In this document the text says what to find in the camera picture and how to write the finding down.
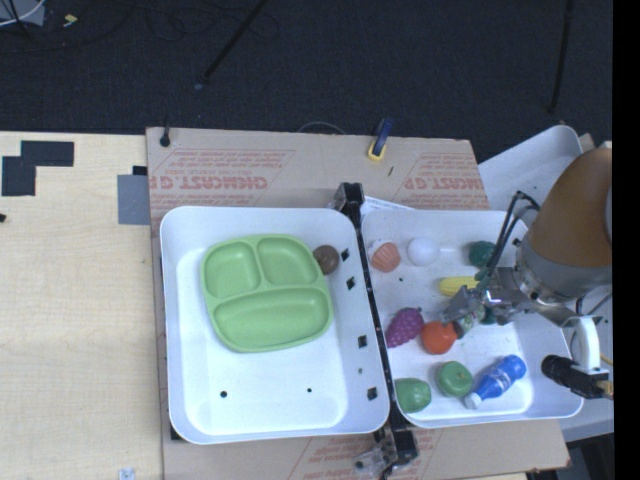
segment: red tomato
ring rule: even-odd
[[[439,320],[427,322],[422,326],[420,337],[424,348],[430,354],[444,354],[448,352],[458,339],[458,335],[453,327],[453,323],[449,322],[443,325]]]

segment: white bottle cap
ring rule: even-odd
[[[477,409],[482,403],[482,398],[477,393],[469,393],[464,397],[464,405],[469,409]]]

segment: white egg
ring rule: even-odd
[[[419,267],[424,267],[438,259],[440,256],[440,246],[431,238],[414,238],[409,242],[407,255],[411,263]]]

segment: small blue object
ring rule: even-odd
[[[515,354],[506,356],[480,378],[478,387],[464,398],[465,405],[477,409],[487,398],[498,398],[525,373],[527,365],[522,359]]]
[[[387,137],[389,137],[389,133],[391,133],[392,126],[392,117],[385,117],[378,124],[378,127],[374,132],[374,135],[377,135],[377,138],[371,143],[368,152],[368,156],[371,160],[378,161],[384,156],[384,151],[386,149],[385,142],[387,142]]]

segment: green divided dish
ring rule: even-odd
[[[251,235],[210,247],[202,258],[207,311],[237,352],[307,343],[333,320],[333,304],[313,252],[290,235]]]

